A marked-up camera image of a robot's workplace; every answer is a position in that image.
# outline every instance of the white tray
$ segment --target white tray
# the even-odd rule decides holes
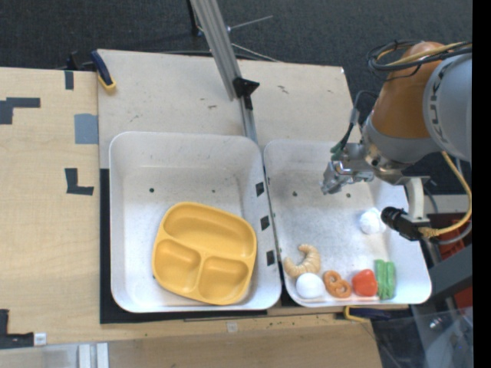
[[[332,297],[327,291],[317,299],[300,297],[295,282],[285,274],[285,286],[294,301],[305,307],[345,306],[352,304],[419,304],[431,293],[430,276],[418,242],[402,238],[386,229],[366,235],[360,230],[361,215],[372,207],[407,209],[402,186],[391,186],[375,179],[343,187],[334,195],[323,195],[320,181],[335,143],[274,140],[264,150],[269,197],[274,214],[276,238],[281,258],[296,263],[303,259],[302,243],[312,244],[321,253],[321,270],[335,270],[347,281],[365,268],[374,270],[375,259],[393,261],[397,286],[395,297],[346,299]]]
[[[276,303],[281,280],[275,259],[262,156],[244,136],[126,132],[110,158],[110,265],[114,300],[129,312],[264,310]],[[255,229],[257,257],[244,297],[216,306],[173,294],[153,278],[151,254],[167,209],[201,202],[243,217]]]

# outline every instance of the yellow plate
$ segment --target yellow plate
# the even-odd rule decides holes
[[[181,202],[162,218],[153,245],[159,284],[215,305],[237,302],[251,281],[257,242],[243,218],[195,202]]]

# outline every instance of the shrimp toy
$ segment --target shrimp toy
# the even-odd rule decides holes
[[[298,246],[298,250],[305,253],[305,258],[301,264],[295,265],[293,260],[285,258],[283,269],[292,278],[297,278],[304,273],[317,273],[321,270],[321,255],[316,247],[310,244]]]

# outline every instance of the white round object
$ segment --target white round object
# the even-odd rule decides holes
[[[303,298],[316,298],[325,291],[321,277],[313,273],[304,273],[297,278],[297,292]]]
[[[372,208],[361,215],[360,228],[366,235],[373,235],[382,233],[386,225],[382,222],[381,213],[376,208]]]

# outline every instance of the brown pretzel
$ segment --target brown pretzel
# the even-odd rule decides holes
[[[324,285],[330,295],[338,298],[351,296],[351,285],[348,281],[341,278],[336,271],[326,271],[323,276]]]

